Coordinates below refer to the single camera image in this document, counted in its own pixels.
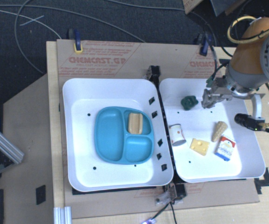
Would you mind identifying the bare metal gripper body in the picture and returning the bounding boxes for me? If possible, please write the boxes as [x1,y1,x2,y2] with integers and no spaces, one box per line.
[209,76,257,101]

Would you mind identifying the dark green toy broccoli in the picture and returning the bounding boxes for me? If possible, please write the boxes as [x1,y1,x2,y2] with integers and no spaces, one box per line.
[180,95,199,112]

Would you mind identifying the white can with orange dots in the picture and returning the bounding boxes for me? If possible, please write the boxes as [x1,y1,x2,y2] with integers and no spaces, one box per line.
[168,123,187,147]

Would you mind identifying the yellow toy cheese wedge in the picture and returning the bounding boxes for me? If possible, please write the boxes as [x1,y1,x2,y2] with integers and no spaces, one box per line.
[189,138,210,157]

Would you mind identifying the red white blue carton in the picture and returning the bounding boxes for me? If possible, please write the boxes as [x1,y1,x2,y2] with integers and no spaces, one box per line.
[214,135,237,162]

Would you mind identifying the white plastic tray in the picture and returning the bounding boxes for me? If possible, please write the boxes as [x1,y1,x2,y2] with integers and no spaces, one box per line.
[159,77,267,184]
[62,77,174,193]

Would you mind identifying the tan toy bread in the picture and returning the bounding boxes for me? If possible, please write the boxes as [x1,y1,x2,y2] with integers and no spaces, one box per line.
[127,112,144,135]

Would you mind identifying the brown cardboard board red print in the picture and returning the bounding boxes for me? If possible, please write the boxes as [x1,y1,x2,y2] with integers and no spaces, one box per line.
[56,39,261,219]

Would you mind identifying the blue divided plate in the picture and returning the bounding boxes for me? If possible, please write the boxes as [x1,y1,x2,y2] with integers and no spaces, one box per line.
[94,106,155,165]

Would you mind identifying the black cylinder on white bracket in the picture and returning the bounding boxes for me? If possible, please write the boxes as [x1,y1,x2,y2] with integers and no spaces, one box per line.
[234,93,266,132]

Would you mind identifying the black block with thin wires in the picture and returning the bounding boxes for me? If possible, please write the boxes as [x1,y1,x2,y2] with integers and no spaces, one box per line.
[146,65,161,82]
[162,182,186,205]

